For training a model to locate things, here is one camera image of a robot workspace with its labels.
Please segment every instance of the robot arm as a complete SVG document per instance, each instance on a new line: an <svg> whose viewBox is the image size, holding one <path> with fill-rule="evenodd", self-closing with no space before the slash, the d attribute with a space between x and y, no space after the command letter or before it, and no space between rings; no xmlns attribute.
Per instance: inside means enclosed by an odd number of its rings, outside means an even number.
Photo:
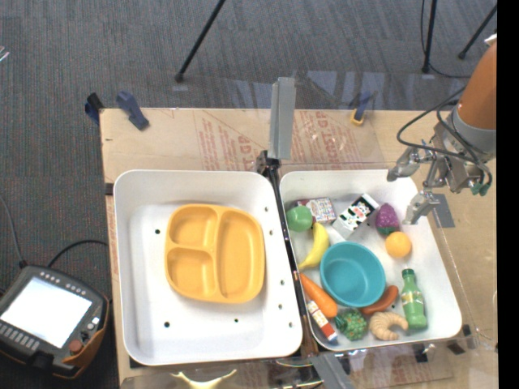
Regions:
<svg viewBox="0 0 519 389"><path fill-rule="evenodd" d="M453 193L469 188L485 195L491 185L486 167L496 153L497 39L487 49L470 77L465 91L446 120L434 127L430 145L410 145L388 171L388 181L411 176L421 164L430 164L427 180L407 207L403 224L416 224L439 201L434 187L448 185Z"/></svg>

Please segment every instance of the yellow banana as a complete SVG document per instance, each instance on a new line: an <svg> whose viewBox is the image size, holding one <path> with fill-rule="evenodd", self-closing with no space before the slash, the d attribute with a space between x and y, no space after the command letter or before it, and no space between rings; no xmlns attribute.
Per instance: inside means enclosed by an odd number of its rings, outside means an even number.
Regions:
<svg viewBox="0 0 519 389"><path fill-rule="evenodd" d="M323 258L324 252L330 246L328 231L322 224L315 222L311 229L314 235L314 245L304 261L298 265L300 270L317 267Z"/></svg>

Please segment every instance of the blue bowl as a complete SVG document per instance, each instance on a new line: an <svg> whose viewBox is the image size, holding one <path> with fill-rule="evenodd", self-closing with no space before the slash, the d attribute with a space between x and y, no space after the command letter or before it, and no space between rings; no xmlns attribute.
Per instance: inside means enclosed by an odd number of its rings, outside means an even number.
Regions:
<svg viewBox="0 0 519 389"><path fill-rule="evenodd" d="M356 242L330 246L320 263L321 284L338 304L365 307L378 301L386 287L379 259Z"/></svg>

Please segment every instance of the yellow divided plate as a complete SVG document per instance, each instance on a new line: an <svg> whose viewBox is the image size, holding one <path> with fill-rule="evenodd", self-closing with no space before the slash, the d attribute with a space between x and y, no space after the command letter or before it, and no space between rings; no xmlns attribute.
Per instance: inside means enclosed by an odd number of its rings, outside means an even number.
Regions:
<svg viewBox="0 0 519 389"><path fill-rule="evenodd" d="M187 204L169 218L165 272L169 284L196 300L240 303L263 287L263 230L232 207Z"/></svg>

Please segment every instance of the white screen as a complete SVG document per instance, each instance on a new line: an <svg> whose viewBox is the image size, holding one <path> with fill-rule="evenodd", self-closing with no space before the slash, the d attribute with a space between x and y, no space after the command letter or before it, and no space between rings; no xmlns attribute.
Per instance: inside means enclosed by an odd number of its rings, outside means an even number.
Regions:
<svg viewBox="0 0 519 389"><path fill-rule="evenodd" d="M91 304L34 277L0 319L61 348Z"/></svg>

